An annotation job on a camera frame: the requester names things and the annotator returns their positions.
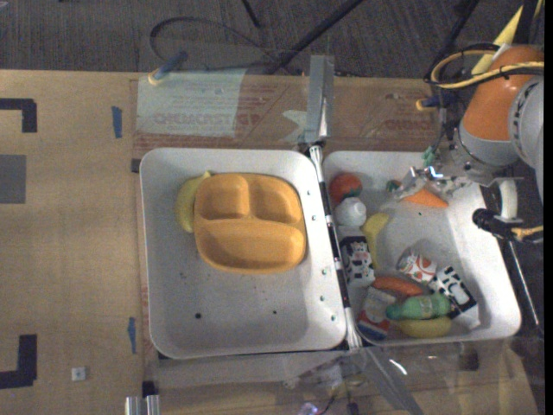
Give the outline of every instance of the white tray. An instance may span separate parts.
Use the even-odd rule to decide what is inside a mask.
[[[472,220],[474,210],[484,208],[480,187],[473,184],[454,192],[447,208],[420,207],[397,202],[386,192],[389,180],[402,180],[410,166],[421,167],[420,153],[340,151],[324,161],[329,183],[339,172],[353,172],[363,183],[361,200],[367,214],[387,213],[391,219],[378,237],[378,261],[394,270],[401,253],[418,244],[439,266],[452,265],[480,307],[481,325],[472,331],[454,323],[448,336],[414,339],[390,333],[379,345],[413,345],[499,339],[517,333],[520,309],[497,240]],[[363,294],[350,293],[353,312],[358,314]]]
[[[294,269],[238,275],[204,263],[175,220],[179,187],[205,170],[279,176],[300,196],[308,250]],[[149,328],[173,359],[334,348],[346,333],[315,167],[281,150],[156,149],[140,166]]]

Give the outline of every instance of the carrot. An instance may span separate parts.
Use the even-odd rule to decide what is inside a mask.
[[[418,284],[398,277],[376,277],[371,286],[380,290],[398,292],[407,297],[424,293],[424,290]]]
[[[431,208],[446,208],[448,206],[446,201],[442,200],[438,195],[432,194],[426,188],[422,188],[413,195],[405,197],[404,200],[416,204],[423,204],[424,206],[429,206]]]

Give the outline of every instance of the banana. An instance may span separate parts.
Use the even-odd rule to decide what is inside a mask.
[[[211,173],[207,170],[202,176],[188,178],[179,189],[175,202],[176,220],[182,228],[188,232],[194,232],[194,200],[196,192],[206,178],[210,177]]]
[[[394,323],[404,334],[413,338],[438,338],[447,335],[451,329],[451,319],[448,316],[431,320],[401,320]]]
[[[380,231],[386,226],[390,216],[384,212],[378,212],[371,215],[365,224],[361,227],[361,230],[365,234],[366,242],[369,245],[369,251],[371,252],[372,264],[375,269],[379,269],[377,259],[377,237]]]

